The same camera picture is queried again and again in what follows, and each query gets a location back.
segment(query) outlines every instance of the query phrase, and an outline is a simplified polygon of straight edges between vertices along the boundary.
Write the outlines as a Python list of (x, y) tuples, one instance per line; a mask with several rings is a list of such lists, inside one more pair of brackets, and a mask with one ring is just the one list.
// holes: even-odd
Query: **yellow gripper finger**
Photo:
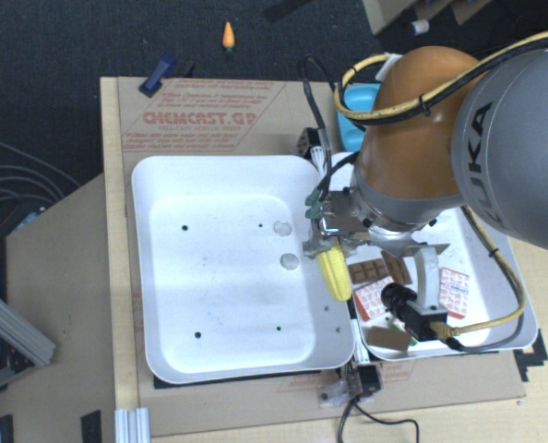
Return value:
[(351, 279), (339, 243), (317, 255), (319, 267), (334, 299), (345, 302), (351, 297)]

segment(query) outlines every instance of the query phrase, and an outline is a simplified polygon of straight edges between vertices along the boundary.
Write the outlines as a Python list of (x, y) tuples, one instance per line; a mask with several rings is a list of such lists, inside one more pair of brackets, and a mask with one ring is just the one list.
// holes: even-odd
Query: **toy carrot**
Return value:
[(225, 54), (233, 54), (233, 46), (235, 45), (235, 35), (233, 34), (233, 28), (231, 23), (227, 21), (225, 23), (225, 30), (222, 33), (222, 47), (225, 48)]

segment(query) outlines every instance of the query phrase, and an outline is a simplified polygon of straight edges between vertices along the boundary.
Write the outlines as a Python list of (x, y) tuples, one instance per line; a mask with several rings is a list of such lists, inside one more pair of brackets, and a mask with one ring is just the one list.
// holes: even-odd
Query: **blue container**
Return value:
[[(351, 85), (344, 92), (344, 103), (355, 112), (371, 112), (381, 84)], [(344, 150), (354, 152), (363, 145), (364, 132), (343, 114), (338, 113), (340, 139)]]

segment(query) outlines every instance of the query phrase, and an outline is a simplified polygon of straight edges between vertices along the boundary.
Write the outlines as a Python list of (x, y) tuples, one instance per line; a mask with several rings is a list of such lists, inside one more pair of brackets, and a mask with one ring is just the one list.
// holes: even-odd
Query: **black floor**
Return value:
[[(379, 50), (441, 44), (482, 57), (548, 30), (548, 0), (495, 0), (462, 26), (447, 9), (417, 37), (413, 19), (407, 10), (376, 37), (362, 0), (0, 0), (0, 142), (84, 184), (102, 170), (100, 77), (148, 76), (165, 53), (193, 60), (195, 78), (271, 80), (296, 80), (307, 52), (333, 77)], [(220, 46), (225, 20), (235, 28), (233, 57)], [(0, 145), (0, 226), (33, 207), (19, 210), (14, 194), (53, 203), (75, 188)]]

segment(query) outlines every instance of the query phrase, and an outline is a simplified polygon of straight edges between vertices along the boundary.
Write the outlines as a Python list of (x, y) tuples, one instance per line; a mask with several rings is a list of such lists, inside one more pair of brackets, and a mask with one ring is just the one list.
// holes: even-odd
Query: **cable tie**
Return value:
[(431, 115), (430, 108), (428, 107), (428, 105), (425, 104), (425, 102), (422, 99), (422, 96), (423, 95), (420, 95), (418, 97), (418, 102), (420, 103), (420, 106), (422, 107), (423, 116), (430, 116)]

